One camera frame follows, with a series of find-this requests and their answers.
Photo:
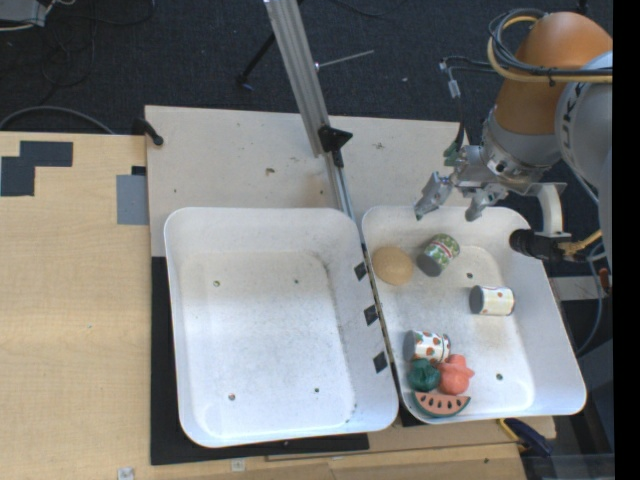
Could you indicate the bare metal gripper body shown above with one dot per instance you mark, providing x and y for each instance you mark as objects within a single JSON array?
[{"x": 492, "y": 173}]

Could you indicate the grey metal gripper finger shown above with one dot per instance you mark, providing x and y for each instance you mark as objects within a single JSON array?
[
  {"x": 432, "y": 195},
  {"x": 481, "y": 203}
]

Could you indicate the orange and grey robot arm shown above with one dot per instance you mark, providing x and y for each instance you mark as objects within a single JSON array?
[{"x": 555, "y": 68}]

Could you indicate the tan round bread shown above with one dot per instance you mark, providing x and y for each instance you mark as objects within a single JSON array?
[{"x": 392, "y": 266}]

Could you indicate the white can with orange dots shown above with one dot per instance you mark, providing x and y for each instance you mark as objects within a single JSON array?
[{"x": 495, "y": 300}]

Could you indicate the orange and green printed can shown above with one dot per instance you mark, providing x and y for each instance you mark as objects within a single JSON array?
[{"x": 429, "y": 346}]

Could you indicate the white plastic tray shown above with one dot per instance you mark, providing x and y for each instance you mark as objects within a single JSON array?
[
  {"x": 500, "y": 363},
  {"x": 270, "y": 328}
]

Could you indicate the red-orange toy pepper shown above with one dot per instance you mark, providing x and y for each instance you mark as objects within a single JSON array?
[{"x": 455, "y": 375}]

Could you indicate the green broccoli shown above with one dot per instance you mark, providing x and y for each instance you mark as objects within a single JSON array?
[{"x": 423, "y": 377}]

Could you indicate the watermelon slice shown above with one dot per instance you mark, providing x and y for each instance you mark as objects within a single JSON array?
[{"x": 440, "y": 404}]

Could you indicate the black cylinder on white bracket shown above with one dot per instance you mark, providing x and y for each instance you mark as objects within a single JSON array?
[{"x": 535, "y": 243}]

